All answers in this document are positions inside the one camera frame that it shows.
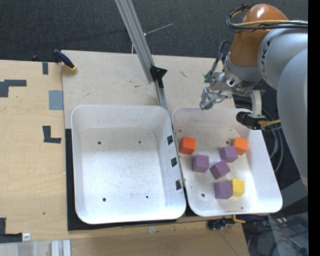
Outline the black cylinder on white bracket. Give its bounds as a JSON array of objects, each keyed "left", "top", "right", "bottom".
[{"left": 235, "top": 90, "right": 267, "bottom": 131}]

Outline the purple cube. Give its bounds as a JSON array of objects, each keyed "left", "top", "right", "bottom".
[
  {"left": 209, "top": 160, "right": 231, "bottom": 181},
  {"left": 191, "top": 154, "right": 210, "bottom": 174},
  {"left": 213, "top": 181, "right": 234, "bottom": 200},
  {"left": 218, "top": 145, "right": 239, "bottom": 164}
]

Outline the white plastic tray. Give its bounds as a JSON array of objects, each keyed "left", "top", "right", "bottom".
[
  {"left": 171, "top": 106, "right": 284, "bottom": 218},
  {"left": 70, "top": 104, "right": 187, "bottom": 225}
]

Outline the orange cube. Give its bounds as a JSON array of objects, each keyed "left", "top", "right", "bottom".
[
  {"left": 178, "top": 136, "right": 197, "bottom": 156},
  {"left": 231, "top": 136, "right": 249, "bottom": 157}
]

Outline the pale wood board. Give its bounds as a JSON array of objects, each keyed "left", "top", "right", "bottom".
[{"left": 60, "top": 49, "right": 245, "bottom": 234}]

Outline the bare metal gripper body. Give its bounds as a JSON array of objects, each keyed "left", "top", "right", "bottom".
[{"left": 208, "top": 72, "right": 256, "bottom": 100}]

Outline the yellow cube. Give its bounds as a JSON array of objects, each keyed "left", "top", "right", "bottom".
[{"left": 230, "top": 178, "right": 246, "bottom": 198}]

